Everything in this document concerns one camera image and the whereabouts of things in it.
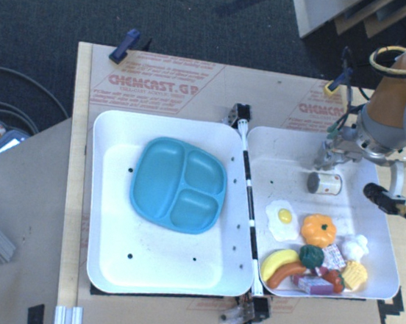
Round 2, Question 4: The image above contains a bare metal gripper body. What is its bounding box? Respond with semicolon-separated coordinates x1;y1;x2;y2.
330;124;403;169

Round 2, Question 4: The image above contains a small white can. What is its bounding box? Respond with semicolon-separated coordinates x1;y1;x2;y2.
305;169;344;198

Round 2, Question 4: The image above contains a white plastic tray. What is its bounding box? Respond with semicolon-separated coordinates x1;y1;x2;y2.
227;123;406;313
71;107;275;312

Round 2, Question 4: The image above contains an orange toy pumpkin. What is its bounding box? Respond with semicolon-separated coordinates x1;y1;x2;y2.
298;212;340;251

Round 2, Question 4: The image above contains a white and yellow fried egg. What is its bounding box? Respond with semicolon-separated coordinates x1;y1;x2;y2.
261;197;305;245

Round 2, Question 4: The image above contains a thin black and white rod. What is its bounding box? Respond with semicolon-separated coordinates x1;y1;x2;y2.
215;118;283;297

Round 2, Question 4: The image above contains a white toy cauliflower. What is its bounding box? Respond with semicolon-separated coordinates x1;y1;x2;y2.
338;231;371;264

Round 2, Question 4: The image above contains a white and pink packet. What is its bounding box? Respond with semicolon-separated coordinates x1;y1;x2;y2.
319;242;350;273

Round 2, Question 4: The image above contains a green toy broccoli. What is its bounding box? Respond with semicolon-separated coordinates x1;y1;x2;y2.
296;243;327;272

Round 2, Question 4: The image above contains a yellow banana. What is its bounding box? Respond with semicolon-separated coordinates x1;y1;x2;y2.
259;245;302;287

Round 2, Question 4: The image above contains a yellow toy cupcake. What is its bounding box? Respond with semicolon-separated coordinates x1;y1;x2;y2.
339;259;371;295

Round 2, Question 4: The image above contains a red toy strawberry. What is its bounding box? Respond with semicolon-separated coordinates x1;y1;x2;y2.
320;267;348;295

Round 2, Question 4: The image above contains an orange toy sausage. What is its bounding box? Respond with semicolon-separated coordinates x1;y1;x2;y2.
266;259;308;294

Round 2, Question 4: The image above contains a purple carton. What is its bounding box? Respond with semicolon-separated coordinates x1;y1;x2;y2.
289;272;336;298

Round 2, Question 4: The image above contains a brown cardboard board red print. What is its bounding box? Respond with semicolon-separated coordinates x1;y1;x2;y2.
55;44;406;324

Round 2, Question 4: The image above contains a blue divided plate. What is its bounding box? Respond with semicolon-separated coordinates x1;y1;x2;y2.
124;133;233;239

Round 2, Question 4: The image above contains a black cylinder on white bracket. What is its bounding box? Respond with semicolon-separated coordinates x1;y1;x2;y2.
360;156;406;217

